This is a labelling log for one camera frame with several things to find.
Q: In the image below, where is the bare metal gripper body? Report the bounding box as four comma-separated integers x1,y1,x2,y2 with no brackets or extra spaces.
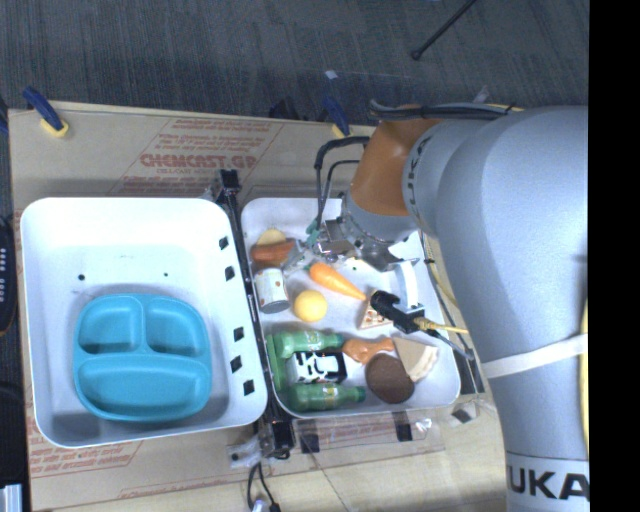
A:
313,217,421,274

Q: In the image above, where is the orange carrot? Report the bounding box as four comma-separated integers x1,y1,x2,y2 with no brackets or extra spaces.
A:
305,261,368,302

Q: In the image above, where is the sausage in bread bun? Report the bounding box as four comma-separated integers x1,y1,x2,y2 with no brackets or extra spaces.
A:
249,227,297,267

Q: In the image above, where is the white can with orange dots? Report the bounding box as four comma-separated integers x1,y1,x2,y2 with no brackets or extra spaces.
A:
253,267,292,315

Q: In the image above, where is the white plastic tray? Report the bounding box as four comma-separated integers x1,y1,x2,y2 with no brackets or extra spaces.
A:
19,196,269,450
239,196,462,420

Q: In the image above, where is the yellow ball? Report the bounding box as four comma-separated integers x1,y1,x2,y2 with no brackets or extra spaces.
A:
292,289,329,323

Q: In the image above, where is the slice of pizza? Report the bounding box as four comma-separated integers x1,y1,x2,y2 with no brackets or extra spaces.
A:
358,294,396,331

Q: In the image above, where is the green plastic bottle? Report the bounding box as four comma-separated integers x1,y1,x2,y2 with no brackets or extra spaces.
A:
272,329,346,360
284,382,368,414

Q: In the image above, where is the orange chicken drumstick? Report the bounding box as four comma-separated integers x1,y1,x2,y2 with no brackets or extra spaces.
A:
341,336,397,365

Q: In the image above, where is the green flat plastic piece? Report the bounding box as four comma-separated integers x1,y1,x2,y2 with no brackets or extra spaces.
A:
265,333,289,392

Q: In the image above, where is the tan pie slice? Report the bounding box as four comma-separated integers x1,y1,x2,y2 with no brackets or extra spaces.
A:
391,336,441,384

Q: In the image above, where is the brown round biscuit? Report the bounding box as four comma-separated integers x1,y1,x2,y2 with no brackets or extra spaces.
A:
364,352,417,406

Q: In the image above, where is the blue divided plate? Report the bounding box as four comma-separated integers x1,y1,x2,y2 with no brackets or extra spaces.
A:
73,293,214,423

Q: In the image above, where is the brown cardboard board red print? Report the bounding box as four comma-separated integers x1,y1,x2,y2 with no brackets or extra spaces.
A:
7,99,507,512

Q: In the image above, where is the black cylinder on white bracket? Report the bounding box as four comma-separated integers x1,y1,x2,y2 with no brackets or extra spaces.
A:
369,256,427,335

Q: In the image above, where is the black block with thin wires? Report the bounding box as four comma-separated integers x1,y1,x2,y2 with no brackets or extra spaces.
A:
256,418,297,460
218,168,243,202

